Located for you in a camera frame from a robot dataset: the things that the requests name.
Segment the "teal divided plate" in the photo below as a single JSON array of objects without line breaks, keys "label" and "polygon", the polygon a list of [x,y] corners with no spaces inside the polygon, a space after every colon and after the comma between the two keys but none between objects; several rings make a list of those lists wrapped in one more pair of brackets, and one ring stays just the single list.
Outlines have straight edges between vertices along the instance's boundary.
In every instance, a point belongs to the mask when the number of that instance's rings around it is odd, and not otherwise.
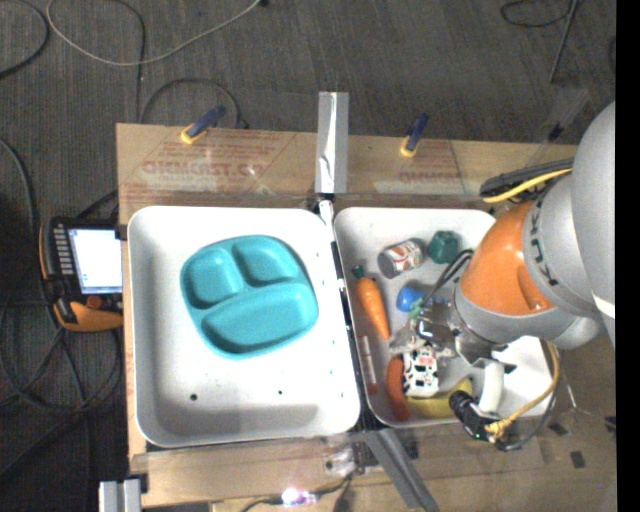
[{"label": "teal divided plate", "polygon": [[180,286],[202,338],[230,358],[281,348],[318,320],[303,266],[289,246],[269,236],[203,247],[183,265]]}]

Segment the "banana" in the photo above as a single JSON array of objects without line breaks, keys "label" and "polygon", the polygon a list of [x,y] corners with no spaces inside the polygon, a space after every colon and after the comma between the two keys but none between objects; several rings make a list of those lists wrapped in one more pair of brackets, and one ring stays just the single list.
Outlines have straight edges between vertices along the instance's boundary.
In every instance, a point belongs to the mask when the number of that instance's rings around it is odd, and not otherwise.
[{"label": "banana", "polygon": [[453,411],[449,407],[449,397],[454,391],[472,392],[471,379],[464,377],[460,379],[449,391],[438,393],[431,398],[407,397],[409,405],[420,412],[426,418],[449,418],[453,416]]}]

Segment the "toy carrot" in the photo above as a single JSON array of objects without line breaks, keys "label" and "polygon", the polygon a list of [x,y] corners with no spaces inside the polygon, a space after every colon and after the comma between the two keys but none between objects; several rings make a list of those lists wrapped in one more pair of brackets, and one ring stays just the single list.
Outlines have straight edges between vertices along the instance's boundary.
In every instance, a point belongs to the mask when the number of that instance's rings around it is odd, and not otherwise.
[{"label": "toy carrot", "polygon": [[389,339],[389,322],[387,321],[387,313],[382,302],[382,295],[378,289],[376,282],[370,277],[364,275],[362,265],[356,265],[351,269],[353,275],[358,279],[356,281],[356,295],[360,300],[360,304],[384,340]]},{"label": "toy carrot", "polygon": [[402,374],[404,363],[402,358],[394,357],[387,366],[387,398],[393,415],[398,421],[407,421],[411,416],[411,409],[402,389]]}]

